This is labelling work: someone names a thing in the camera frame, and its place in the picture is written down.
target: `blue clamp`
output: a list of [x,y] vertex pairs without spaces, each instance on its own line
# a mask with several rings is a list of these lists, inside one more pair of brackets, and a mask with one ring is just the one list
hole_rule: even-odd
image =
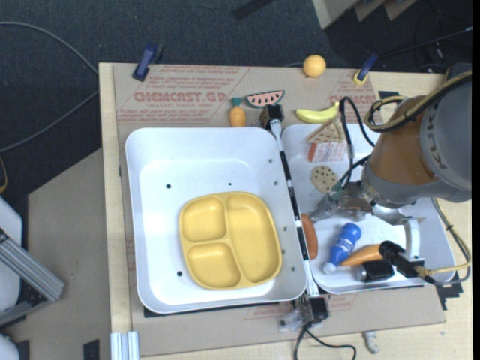
[[365,83],[368,72],[370,72],[370,69],[372,69],[377,60],[378,55],[376,53],[372,53],[367,61],[361,66],[361,68],[356,71],[355,76],[353,77],[353,82],[357,86],[361,86],[363,83]]
[[155,43],[147,44],[147,46],[145,47],[145,50],[143,51],[142,60],[140,60],[140,63],[136,66],[135,71],[133,72],[132,77],[134,79],[137,79],[139,81],[145,80],[145,78],[147,77],[147,73],[150,71],[149,64],[151,64],[152,61],[159,56],[157,50],[158,50],[157,44]]

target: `blue bottle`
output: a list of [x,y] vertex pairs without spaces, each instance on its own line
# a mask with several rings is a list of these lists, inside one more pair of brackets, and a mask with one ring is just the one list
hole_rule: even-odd
[[342,226],[340,236],[330,248],[330,260],[322,268],[326,275],[332,275],[337,271],[337,266],[350,256],[361,236],[362,230],[354,223],[347,223]]

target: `wooden table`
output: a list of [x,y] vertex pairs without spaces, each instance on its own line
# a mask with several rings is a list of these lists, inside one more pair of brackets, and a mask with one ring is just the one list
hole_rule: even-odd
[[[103,164],[106,201],[106,233],[108,245],[110,315],[112,332],[133,330],[131,293],[128,283],[128,262],[125,244],[125,225],[122,183],[119,178],[119,138],[116,118],[116,87],[114,64],[100,64],[100,101],[103,134]],[[443,81],[442,75],[409,73],[370,73],[375,91],[400,92],[402,95],[424,95]],[[286,122],[294,122],[286,116]],[[471,202],[451,204],[442,202],[445,212],[457,230],[471,246]],[[462,256],[453,248],[457,261]],[[460,298],[447,301],[446,322],[434,325],[388,329],[377,332],[376,344],[381,359],[471,359],[473,358],[472,282],[463,283]],[[360,334],[327,337],[331,344],[353,344],[358,358],[370,355]],[[235,346],[223,349],[191,351],[170,355],[156,355],[149,359],[291,359],[294,341]],[[300,359],[350,359],[348,349],[319,347],[305,338],[299,352]]]

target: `dark carpet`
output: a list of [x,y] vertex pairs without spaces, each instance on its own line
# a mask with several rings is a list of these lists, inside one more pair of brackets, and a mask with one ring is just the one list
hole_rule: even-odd
[[[312,0],[0,0],[0,22],[52,32],[94,66],[138,62],[149,41],[163,63],[285,66],[310,54],[360,68],[371,53],[421,44],[473,24],[473,0],[420,0],[396,20],[383,8],[359,22],[347,11],[322,31]],[[389,58],[375,71],[444,71],[472,61],[472,32]],[[59,41],[0,25],[0,157],[15,203],[101,147],[98,97],[20,143],[98,90],[98,77]]]

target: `toy carrot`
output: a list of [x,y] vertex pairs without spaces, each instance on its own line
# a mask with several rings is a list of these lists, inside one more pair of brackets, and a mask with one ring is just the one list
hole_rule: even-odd
[[233,108],[229,113],[230,125],[232,127],[244,127],[247,125],[247,115],[243,108],[240,107],[240,97],[234,97],[232,99]]
[[379,252],[380,244],[366,245],[352,253],[348,259],[340,263],[341,266],[359,266],[367,261],[380,260],[382,255]]

